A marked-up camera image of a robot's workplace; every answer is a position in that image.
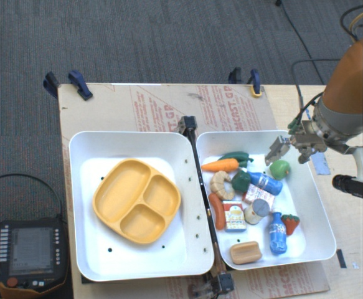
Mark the black cylinder on white bracket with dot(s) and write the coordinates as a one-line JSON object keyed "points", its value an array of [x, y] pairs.
{"points": [[347, 185]]}

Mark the red and white carton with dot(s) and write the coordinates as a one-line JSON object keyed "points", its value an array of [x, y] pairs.
{"points": [[234, 216]]}

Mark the green chili pepper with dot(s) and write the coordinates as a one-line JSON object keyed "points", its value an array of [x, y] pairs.
{"points": [[237, 156]]}

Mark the red strawberry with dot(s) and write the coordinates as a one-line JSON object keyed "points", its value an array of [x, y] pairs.
{"points": [[291, 223]]}

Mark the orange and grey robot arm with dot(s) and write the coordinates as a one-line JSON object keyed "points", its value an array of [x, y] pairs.
{"points": [[344, 83]]}

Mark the beige croissant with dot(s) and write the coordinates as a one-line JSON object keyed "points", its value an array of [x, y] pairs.
{"points": [[218, 185]]}

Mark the cream can with grey lid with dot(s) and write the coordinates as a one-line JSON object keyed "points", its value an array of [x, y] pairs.
{"points": [[255, 212]]}

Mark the green apple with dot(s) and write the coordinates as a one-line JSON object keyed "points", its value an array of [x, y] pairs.
{"points": [[279, 170]]}

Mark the blue bottle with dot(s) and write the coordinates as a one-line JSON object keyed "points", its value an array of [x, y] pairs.
{"points": [[277, 234], [266, 183]]}

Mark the yellow divided plate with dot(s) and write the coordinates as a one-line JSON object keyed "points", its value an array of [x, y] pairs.
{"points": [[123, 192]]}

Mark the thin black rod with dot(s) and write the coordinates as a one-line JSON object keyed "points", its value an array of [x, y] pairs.
{"points": [[203, 185]]}

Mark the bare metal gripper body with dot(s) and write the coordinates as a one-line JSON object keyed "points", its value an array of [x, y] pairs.
{"points": [[312, 137]]}

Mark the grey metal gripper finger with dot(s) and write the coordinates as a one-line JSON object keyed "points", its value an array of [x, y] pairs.
{"points": [[306, 156], [277, 150]]}

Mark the red sausage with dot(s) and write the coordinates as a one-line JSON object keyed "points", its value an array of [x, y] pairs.
{"points": [[218, 212]]}

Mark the orange carrot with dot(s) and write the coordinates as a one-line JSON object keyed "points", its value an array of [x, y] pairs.
{"points": [[220, 165]]}

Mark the brown cardboard board red print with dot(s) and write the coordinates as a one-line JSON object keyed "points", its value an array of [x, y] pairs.
{"points": [[156, 107]]}

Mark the tan bread slice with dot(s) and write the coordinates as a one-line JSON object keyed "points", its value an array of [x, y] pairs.
{"points": [[246, 253]]}

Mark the white plastic tray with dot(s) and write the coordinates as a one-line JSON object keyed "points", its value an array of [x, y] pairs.
{"points": [[309, 216], [87, 229]]}

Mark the dark green bell pepper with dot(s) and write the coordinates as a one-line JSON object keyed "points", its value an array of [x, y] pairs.
{"points": [[240, 182]]}

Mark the red and white packet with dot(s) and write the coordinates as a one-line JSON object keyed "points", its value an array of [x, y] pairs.
{"points": [[256, 193]]}

